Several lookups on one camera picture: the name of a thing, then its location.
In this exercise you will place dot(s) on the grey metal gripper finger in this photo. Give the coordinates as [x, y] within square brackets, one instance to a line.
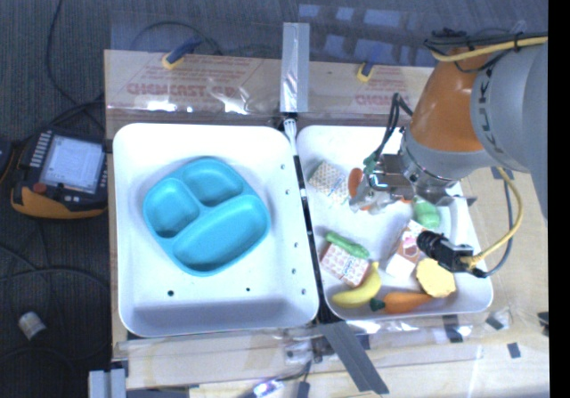
[360, 197]
[384, 204]

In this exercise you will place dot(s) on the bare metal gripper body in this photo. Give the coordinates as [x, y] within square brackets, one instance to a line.
[401, 178]

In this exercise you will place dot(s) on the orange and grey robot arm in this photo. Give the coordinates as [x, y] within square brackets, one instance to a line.
[450, 120]

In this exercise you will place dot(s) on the orange round toy food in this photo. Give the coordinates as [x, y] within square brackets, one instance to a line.
[354, 180]

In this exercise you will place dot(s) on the white plastic tray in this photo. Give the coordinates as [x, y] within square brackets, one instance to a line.
[383, 227]
[214, 302]

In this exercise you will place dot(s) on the white carton orange lattice print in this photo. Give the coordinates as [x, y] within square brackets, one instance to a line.
[327, 180]

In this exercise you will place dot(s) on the light green toy food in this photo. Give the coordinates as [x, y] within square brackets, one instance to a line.
[426, 213]

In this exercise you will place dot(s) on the green toy pea pod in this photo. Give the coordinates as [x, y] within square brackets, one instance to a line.
[347, 246]

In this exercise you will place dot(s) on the brown and white carton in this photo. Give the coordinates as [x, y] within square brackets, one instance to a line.
[407, 249]

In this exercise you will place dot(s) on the orange patterned carton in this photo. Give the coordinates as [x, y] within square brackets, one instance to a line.
[343, 265]

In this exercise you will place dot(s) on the yellow round biscuit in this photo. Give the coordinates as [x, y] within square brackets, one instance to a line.
[436, 278]

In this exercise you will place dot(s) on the yellow banana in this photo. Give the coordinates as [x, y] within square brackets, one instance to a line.
[360, 294]

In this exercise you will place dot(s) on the orange carrot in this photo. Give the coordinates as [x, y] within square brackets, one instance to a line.
[405, 302]

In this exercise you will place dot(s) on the blue divided plate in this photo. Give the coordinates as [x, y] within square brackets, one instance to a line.
[209, 231]

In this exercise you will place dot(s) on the brown cardboard board red print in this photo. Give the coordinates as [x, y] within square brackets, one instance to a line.
[133, 89]

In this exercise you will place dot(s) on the small grey can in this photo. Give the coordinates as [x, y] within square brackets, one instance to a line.
[32, 326]

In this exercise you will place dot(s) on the black cylinder on white bracket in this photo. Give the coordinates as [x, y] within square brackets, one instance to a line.
[441, 247]

